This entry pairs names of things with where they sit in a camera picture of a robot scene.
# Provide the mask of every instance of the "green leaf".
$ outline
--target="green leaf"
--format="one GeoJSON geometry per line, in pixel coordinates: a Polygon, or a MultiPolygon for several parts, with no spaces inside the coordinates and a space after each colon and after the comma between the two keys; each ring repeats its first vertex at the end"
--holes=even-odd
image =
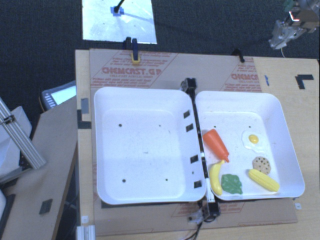
{"type": "Polygon", "coordinates": [[[231,194],[242,194],[242,183],[237,175],[224,174],[221,179],[222,189],[231,194]]]}

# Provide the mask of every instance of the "metal plate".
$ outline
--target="metal plate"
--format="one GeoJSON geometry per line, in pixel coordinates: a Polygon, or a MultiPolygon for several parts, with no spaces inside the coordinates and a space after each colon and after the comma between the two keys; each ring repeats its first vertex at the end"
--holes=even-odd
{"type": "Polygon", "coordinates": [[[157,44],[151,0],[125,0],[123,14],[111,8],[121,0],[82,0],[83,39],[123,42],[126,37],[138,43],[157,44]]]}

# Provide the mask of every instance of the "tray with toy food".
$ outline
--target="tray with toy food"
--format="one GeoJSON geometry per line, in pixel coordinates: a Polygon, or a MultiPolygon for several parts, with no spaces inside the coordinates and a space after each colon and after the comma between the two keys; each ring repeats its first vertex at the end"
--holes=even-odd
{"type": "Polygon", "coordinates": [[[213,193],[222,200],[299,197],[305,183],[279,100],[202,91],[198,120],[213,193]]]}
{"type": "Polygon", "coordinates": [[[202,91],[190,99],[181,90],[104,87],[93,105],[97,192],[108,204],[194,202],[210,186],[226,201],[304,192],[271,94],[202,91]]]}

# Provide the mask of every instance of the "wooden table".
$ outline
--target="wooden table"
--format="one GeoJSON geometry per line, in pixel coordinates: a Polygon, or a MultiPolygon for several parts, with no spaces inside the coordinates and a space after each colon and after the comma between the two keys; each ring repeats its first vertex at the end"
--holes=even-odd
{"type": "MultiPolygon", "coordinates": [[[[89,59],[88,50],[76,51],[79,97],[90,97],[89,59]]],[[[203,229],[200,230],[197,239],[317,239],[320,235],[319,64],[315,59],[254,57],[253,60],[261,90],[275,95],[281,102],[305,181],[304,194],[294,201],[301,205],[301,209],[296,211],[298,223],[203,229]],[[300,89],[296,80],[298,75],[312,75],[314,79],[303,80],[304,89],[300,89]]],[[[77,109],[81,109],[80,98],[77,99],[77,109]]],[[[82,114],[82,121],[90,120],[90,111],[82,114]]],[[[86,215],[88,219],[82,222],[83,226],[94,224],[92,155],[88,139],[91,139],[91,132],[80,129],[78,131],[80,215],[86,215]]],[[[174,231],[100,236],[97,239],[182,240],[191,233],[191,231],[174,231]]]]}

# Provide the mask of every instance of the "toy food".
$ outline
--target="toy food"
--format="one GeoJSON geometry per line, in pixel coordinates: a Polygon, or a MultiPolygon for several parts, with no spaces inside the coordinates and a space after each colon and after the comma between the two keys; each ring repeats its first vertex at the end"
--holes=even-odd
{"type": "Polygon", "coordinates": [[[221,178],[222,189],[231,194],[242,194],[242,183],[237,175],[224,174],[221,178]]]}
{"type": "Polygon", "coordinates": [[[229,163],[229,152],[215,129],[211,129],[202,137],[204,142],[209,146],[209,148],[216,154],[219,159],[225,160],[227,163],[229,163]]]}
{"type": "Polygon", "coordinates": [[[265,136],[249,130],[242,133],[242,143],[245,148],[256,153],[265,153],[268,147],[268,139],[265,136]]]}
{"type": "Polygon", "coordinates": [[[222,195],[222,187],[219,182],[219,172],[221,169],[221,165],[223,165],[224,163],[225,163],[225,160],[221,160],[220,162],[215,163],[209,170],[211,188],[213,192],[218,196],[222,195]]]}
{"type": "Polygon", "coordinates": [[[276,182],[274,179],[270,178],[268,175],[265,175],[261,171],[258,171],[257,169],[251,169],[249,170],[249,177],[265,189],[277,192],[280,188],[280,185],[278,182],[276,182]]]}
{"type": "Polygon", "coordinates": [[[257,169],[266,175],[268,175],[271,171],[271,166],[268,159],[263,156],[257,156],[255,159],[253,159],[252,166],[253,169],[257,169]]]}

